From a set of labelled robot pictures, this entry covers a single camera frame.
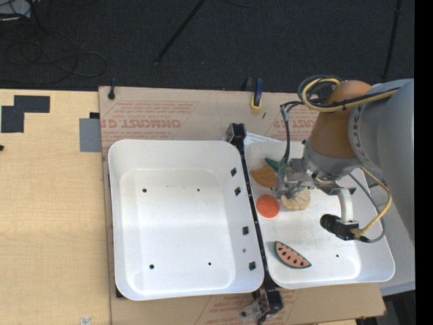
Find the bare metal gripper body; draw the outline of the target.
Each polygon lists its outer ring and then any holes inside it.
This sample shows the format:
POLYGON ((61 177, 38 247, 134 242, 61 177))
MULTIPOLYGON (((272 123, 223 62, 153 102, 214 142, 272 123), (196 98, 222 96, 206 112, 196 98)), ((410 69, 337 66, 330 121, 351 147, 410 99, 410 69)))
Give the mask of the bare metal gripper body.
POLYGON ((314 173, 303 158, 291 158, 284 167, 283 182, 287 188, 316 188, 314 173))

